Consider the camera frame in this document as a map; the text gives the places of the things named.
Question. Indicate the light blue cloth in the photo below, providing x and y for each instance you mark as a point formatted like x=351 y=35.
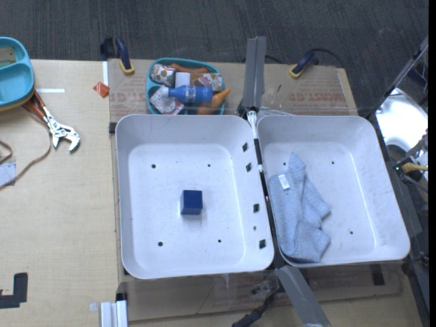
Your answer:
x=296 y=216

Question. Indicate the blue bottle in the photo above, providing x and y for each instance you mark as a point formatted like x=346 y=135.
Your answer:
x=190 y=94

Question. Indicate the brown cardboard board red print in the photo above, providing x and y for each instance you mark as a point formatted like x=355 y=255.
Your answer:
x=306 y=94

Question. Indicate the green flat packet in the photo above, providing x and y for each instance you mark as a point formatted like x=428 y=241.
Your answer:
x=6 y=56

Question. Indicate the brown printed carton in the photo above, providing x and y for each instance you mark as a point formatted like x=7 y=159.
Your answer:
x=208 y=80

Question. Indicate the white printed packet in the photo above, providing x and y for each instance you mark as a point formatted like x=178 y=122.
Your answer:
x=163 y=103

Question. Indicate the blue divided plate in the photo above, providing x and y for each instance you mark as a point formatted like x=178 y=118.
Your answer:
x=15 y=80

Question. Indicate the white cylinder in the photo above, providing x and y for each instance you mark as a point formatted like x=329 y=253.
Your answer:
x=182 y=79

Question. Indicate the white plastic tray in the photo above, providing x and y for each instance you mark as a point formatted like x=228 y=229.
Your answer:
x=344 y=189
x=190 y=138

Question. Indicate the fruit print can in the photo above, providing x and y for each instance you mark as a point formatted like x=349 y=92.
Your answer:
x=163 y=75

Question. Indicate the blue cube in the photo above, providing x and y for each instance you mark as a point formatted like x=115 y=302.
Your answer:
x=191 y=201

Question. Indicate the red flat square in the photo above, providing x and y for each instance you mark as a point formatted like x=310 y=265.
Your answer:
x=101 y=89

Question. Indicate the orange carrot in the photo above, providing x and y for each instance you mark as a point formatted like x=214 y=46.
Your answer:
x=190 y=69
x=218 y=99

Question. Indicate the teal divided plate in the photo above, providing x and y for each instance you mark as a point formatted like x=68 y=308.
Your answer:
x=148 y=90

